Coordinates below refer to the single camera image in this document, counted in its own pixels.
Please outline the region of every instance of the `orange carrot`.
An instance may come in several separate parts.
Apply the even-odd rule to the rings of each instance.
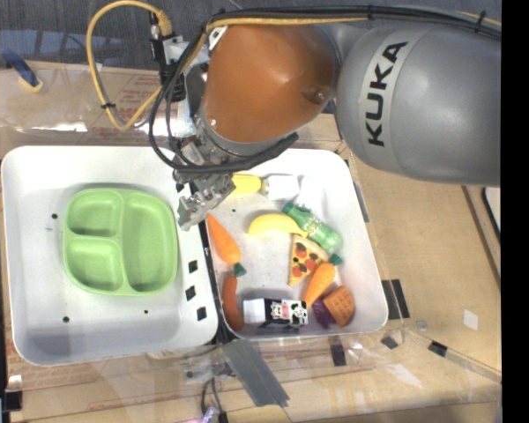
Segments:
[[[323,262],[317,266],[311,280],[309,281],[308,289],[306,290],[306,305],[308,308],[319,298],[322,293],[327,290],[327,287],[335,279],[335,266],[333,263]]]
[[[218,254],[226,263],[236,264],[241,260],[241,250],[239,246],[221,223],[208,213],[208,227],[210,235],[218,250]]]
[[[245,325],[239,308],[237,308],[237,278],[233,275],[228,275],[223,281],[223,313],[226,320],[233,330],[241,330]]]

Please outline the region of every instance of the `toy pizza slice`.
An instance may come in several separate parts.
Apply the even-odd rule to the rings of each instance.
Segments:
[[[290,278],[288,284],[294,286],[314,272],[322,262],[329,260],[329,254],[315,241],[299,234],[292,235],[290,258]]]

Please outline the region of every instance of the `toy soda bottle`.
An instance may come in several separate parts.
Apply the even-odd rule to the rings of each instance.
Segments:
[[[284,205],[282,211],[295,220],[301,230],[308,232],[308,238],[323,249],[331,250],[340,243],[339,234],[322,222],[312,211],[297,207],[292,202]]]

